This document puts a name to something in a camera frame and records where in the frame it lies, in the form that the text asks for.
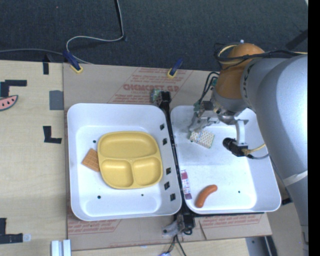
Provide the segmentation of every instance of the dark gray carpet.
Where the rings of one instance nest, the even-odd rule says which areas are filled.
[[[265,51],[308,51],[305,0],[119,0],[127,41],[77,39],[77,57],[95,64],[217,70],[216,43],[244,40]],[[1,0],[0,51],[61,52],[68,39],[121,35],[114,0]],[[43,52],[1,53],[2,60],[43,60]],[[52,55],[56,62],[64,59]]]

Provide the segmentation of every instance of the sausage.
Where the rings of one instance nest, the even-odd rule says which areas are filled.
[[[217,185],[206,186],[198,195],[198,198],[195,202],[195,206],[198,208],[203,207],[207,197],[217,190],[218,190]]]

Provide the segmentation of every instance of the yellow plastic tray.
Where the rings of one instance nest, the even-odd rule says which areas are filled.
[[[163,176],[158,144],[146,132],[107,133],[99,139],[97,152],[102,178],[112,188],[150,187]]]

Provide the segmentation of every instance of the wooden table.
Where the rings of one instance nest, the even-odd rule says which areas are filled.
[[[52,240],[67,239],[64,111],[50,110],[49,91],[63,90],[62,64],[50,63],[49,75],[41,62],[0,61],[0,81],[27,80],[11,86],[17,103],[0,111],[0,218],[7,218],[7,234],[31,234],[31,241],[0,244],[0,256],[50,255]],[[44,143],[43,126],[62,143]],[[245,238],[188,242],[185,253],[210,256],[248,256]],[[73,251],[75,256],[160,255],[167,244],[129,248]],[[178,246],[172,256],[182,255]]]

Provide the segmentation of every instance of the white cable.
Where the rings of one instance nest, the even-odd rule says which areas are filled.
[[[66,42],[66,45],[65,45],[65,46],[66,46],[66,50],[67,50],[68,52],[70,52],[70,50],[69,50],[69,43],[70,43],[72,40],[78,39],[78,38],[91,39],[91,40],[96,40],[96,41],[101,41],[101,42],[107,42],[107,43],[118,42],[118,41],[122,40],[122,39],[125,37],[125,35],[124,35],[124,26],[123,26],[123,21],[122,21],[122,14],[121,14],[121,9],[120,9],[120,5],[119,5],[119,1],[118,1],[118,0],[116,0],[116,4],[117,4],[118,10],[119,10],[120,26],[121,26],[121,34],[122,34],[119,38],[117,38],[117,39],[102,39],[102,38],[97,38],[97,37],[92,37],[92,36],[86,36],[86,35],[77,35],[77,36],[74,36],[74,37],[70,38],[70,39]],[[87,61],[85,61],[85,60],[83,60],[83,59],[80,59],[80,58],[76,57],[75,55],[73,55],[73,57],[74,57],[77,61],[79,61],[79,62],[81,62],[81,63],[93,64],[93,63],[87,62]]]

